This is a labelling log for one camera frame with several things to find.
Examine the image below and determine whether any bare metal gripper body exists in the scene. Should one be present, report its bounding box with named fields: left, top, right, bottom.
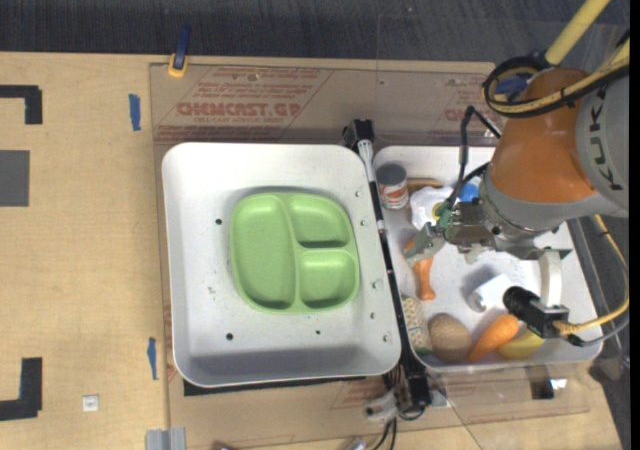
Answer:
left=443, top=200, right=503, bottom=250

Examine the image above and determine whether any white plastic tray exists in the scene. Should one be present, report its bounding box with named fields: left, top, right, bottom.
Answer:
left=160, top=141, right=403, bottom=389
left=372, top=144, right=605, bottom=374

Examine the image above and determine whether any white fried egg toy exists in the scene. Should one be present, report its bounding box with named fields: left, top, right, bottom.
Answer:
left=410, top=186, right=457, bottom=232

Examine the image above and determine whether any blue round toy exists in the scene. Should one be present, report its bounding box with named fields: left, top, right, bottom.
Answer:
left=458, top=180, right=483, bottom=204

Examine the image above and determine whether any white cup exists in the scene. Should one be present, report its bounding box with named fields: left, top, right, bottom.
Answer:
left=466, top=273, right=514, bottom=312

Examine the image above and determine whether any orange chicken drumstick toy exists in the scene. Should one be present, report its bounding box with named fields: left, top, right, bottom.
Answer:
left=403, top=236, right=438, bottom=302

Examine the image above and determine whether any thin black and white rod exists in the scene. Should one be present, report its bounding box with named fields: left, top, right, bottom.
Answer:
left=357, top=136, right=417, bottom=375

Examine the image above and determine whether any small orange and white can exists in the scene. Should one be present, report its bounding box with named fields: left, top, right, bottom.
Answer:
left=375, top=162, right=412, bottom=211

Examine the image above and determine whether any orange carrot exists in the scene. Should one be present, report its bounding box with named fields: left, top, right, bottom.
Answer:
left=467, top=313, right=522, bottom=364

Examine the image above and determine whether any yellow corn cob toy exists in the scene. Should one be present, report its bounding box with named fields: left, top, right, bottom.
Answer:
left=401, top=294, right=434, bottom=355

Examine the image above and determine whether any brown potato toy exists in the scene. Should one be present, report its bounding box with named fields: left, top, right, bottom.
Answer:
left=427, top=312, right=473, bottom=365

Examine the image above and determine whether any yellow lemon toy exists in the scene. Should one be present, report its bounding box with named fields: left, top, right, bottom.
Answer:
left=496, top=328, right=546, bottom=361

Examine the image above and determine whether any green divided plate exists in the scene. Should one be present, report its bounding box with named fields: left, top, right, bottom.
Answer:
left=228, top=191, right=361, bottom=314

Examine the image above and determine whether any brown cardboard board, red print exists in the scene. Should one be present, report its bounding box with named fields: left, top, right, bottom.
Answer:
left=148, top=61, right=592, bottom=432

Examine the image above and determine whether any black cylinder on white bracket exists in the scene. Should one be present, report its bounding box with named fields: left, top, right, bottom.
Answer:
left=502, top=246, right=574, bottom=340

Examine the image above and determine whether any black block with thin wires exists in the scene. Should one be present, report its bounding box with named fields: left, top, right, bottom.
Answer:
left=394, top=374, right=434, bottom=410
left=342, top=118, right=377, bottom=147

